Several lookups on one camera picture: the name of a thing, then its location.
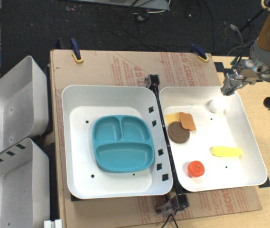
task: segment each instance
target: white plastic tray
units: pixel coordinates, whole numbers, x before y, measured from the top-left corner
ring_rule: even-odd
[[[49,216],[48,157],[26,138],[0,153],[0,228],[41,228]]]
[[[0,78],[0,152],[43,134],[47,124],[46,75],[28,56]]]
[[[189,140],[177,144],[170,140],[178,180],[188,191],[205,191],[263,184],[267,171],[237,92],[223,96],[220,87],[167,87],[159,94],[163,115],[184,112],[193,116],[196,131]],[[209,104],[221,98],[224,111],[213,113]],[[242,149],[240,157],[215,157],[213,146]],[[200,161],[205,173],[190,178],[187,166]]]
[[[62,104],[67,184],[75,197],[163,195],[171,190],[170,162],[152,91],[143,87],[71,85],[62,93]],[[100,169],[96,163],[92,142],[95,121],[121,114],[140,117],[149,127],[155,161],[145,170],[112,173]]]

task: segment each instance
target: ping pong ball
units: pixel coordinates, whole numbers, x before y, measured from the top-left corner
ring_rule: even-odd
[[[223,112],[226,109],[226,102],[223,97],[215,98],[210,102],[210,110],[213,113]]]

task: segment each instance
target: cookie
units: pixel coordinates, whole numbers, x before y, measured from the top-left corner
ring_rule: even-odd
[[[173,122],[180,122],[179,113],[171,113],[164,115],[165,122],[167,126],[170,126]]]
[[[196,131],[196,126],[195,126],[195,123],[191,114],[180,112],[179,118],[180,118],[181,125],[183,128],[189,129],[191,131]]]
[[[185,143],[190,137],[190,131],[184,129],[181,122],[173,122],[168,126],[168,136],[175,143]]]

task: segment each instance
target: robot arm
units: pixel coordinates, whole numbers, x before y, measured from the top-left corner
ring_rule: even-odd
[[[267,4],[268,0],[261,1],[263,9],[270,13]],[[247,84],[253,85],[263,81],[270,83],[270,14],[251,47],[249,59],[241,60],[236,57],[231,65],[233,73],[225,75],[221,88],[223,95],[232,95]]]

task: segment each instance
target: black floor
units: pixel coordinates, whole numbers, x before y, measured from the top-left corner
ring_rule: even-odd
[[[133,13],[144,9],[66,0],[2,0],[0,9],[0,73],[25,56],[38,65],[63,38],[75,38],[84,50],[183,51],[192,43],[213,55],[235,56],[241,29],[260,10],[261,0],[172,0],[170,12],[150,14],[143,23]],[[244,44],[255,40],[267,17],[262,13],[242,31]]]

